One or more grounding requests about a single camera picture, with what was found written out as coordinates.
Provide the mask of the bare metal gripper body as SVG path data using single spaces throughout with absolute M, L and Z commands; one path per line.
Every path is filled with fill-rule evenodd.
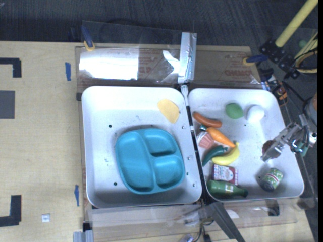
M 291 122 L 274 139 L 276 148 L 309 148 L 317 142 L 317 114 L 303 113 L 299 122 Z

